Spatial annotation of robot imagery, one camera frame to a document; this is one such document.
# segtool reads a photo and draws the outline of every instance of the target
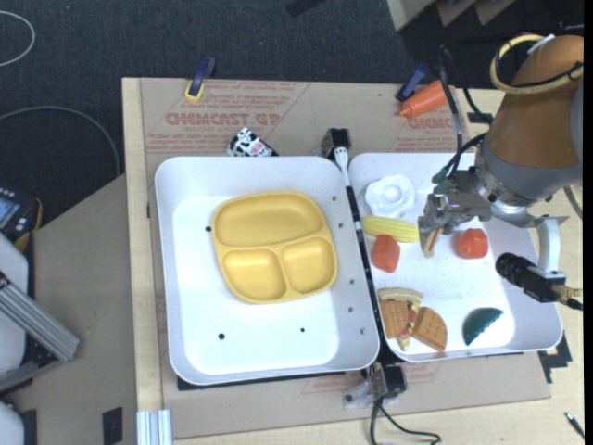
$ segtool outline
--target white cable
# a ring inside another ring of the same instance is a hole
[[[29,30],[31,31],[31,42],[29,43],[29,46],[27,47],[27,49],[25,49],[22,53],[20,53],[20,55],[18,55],[17,57],[15,57],[13,59],[10,59],[10,60],[4,61],[4,62],[0,62],[0,68],[3,68],[4,66],[8,66],[9,64],[16,63],[17,61],[19,61],[19,60],[23,59],[25,56],[27,56],[27,54],[31,51],[31,49],[33,48],[33,45],[35,44],[35,29],[25,18],[15,14],[15,13],[0,10],[0,15],[7,15],[9,17],[12,17],[14,19],[18,19],[18,20],[22,21],[23,23],[25,23],[25,25],[27,25],[29,27]]]

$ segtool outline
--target white tray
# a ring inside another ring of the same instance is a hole
[[[416,223],[423,214],[427,195],[434,185],[431,178],[448,162],[450,154],[362,154],[349,166],[351,183],[360,207],[360,214],[370,214],[364,201],[368,184],[388,175],[407,176],[416,191],[415,204],[403,217]],[[469,167],[473,154],[462,156],[460,168]],[[436,359],[545,350],[561,339],[561,320],[554,303],[539,303],[523,293],[518,286],[506,282],[495,270],[498,256],[504,252],[522,256],[537,264],[533,239],[526,229],[514,227],[497,219],[489,222],[473,220],[459,227],[482,228],[488,237],[486,257],[476,260],[461,258],[454,248],[455,234],[442,235],[435,255],[426,259],[419,243],[401,243],[399,264],[394,273],[372,267],[375,288],[404,286],[423,293],[422,305],[431,307],[443,317],[448,329],[445,353],[439,353],[412,339],[402,351],[395,338],[390,349],[410,362]],[[372,251],[375,237],[366,235],[367,249]],[[462,337],[463,320],[475,308],[494,307],[503,314],[482,335],[467,347]]]
[[[363,369],[379,350],[371,295],[343,178],[319,157],[179,157],[157,171],[156,194],[170,361],[179,377],[214,385]],[[329,223],[338,275],[310,298],[254,305],[225,285],[206,230],[224,201],[294,190]]]

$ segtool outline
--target divided yellow plate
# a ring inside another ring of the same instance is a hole
[[[212,239],[231,291],[250,303],[300,299],[329,288],[337,256],[322,210],[295,191],[236,197],[212,218]]]

